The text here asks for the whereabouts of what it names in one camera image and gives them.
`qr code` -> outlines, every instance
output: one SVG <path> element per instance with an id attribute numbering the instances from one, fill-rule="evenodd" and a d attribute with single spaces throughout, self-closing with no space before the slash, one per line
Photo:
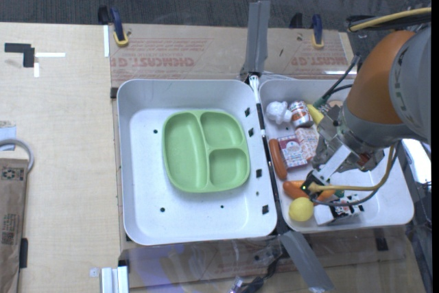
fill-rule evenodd
<path id="1" fill-rule="evenodd" d="M 4 167 L 1 170 L 2 180 L 24 180 L 25 169 L 21 167 Z"/>
<path id="2" fill-rule="evenodd" d="M 14 245 L 14 232 L 2 232 L 1 243 L 7 244 L 8 246 Z"/>

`blue and yellow clamp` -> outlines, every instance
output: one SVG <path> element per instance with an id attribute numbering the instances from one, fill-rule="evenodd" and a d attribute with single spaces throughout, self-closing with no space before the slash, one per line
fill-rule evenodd
<path id="1" fill-rule="evenodd" d="M 118 9 L 112 7 L 110 8 L 110 13 L 112 17 L 112 22 L 115 26 L 115 31 L 112 33 L 115 38 L 116 44 L 119 47 L 126 47 L 128 45 L 128 37 L 123 31 L 122 20 Z"/>
<path id="2" fill-rule="evenodd" d="M 323 25 L 322 18 L 318 14 L 314 14 L 312 18 L 313 35 L 311 37 L 311 44 L 316 49 L 322 49 L 324 46 L 323 42 Z"/>

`brown paper bag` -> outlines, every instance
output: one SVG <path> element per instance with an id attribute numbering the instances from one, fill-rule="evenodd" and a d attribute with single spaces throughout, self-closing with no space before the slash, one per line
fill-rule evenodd
<path id="1" fill-rule="evenodd" d="M 26 182 L 26 160 L 0 159 L 0 293 L 18 289 Z"/>

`green plate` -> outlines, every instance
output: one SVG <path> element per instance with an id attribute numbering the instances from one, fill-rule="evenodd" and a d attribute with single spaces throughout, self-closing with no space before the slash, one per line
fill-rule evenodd
<path id="1" fill-rule="evenodd" d="M 216 110 L 169 116 L 163 125 L 163 156 L 170 181 L 187 192 L 233 189 L 250 173 L 241 125 L 232 115 Z"/>

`lemon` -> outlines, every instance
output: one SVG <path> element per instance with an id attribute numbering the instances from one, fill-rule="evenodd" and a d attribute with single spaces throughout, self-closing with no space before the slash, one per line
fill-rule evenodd
<path id="1" fill-rule="evenodd" d="M 311 218 L 313 212 L 314 204 L 305 197 L 294 199 L 288 209 L 288 215 L 294 221 L 307 221 Z"/>

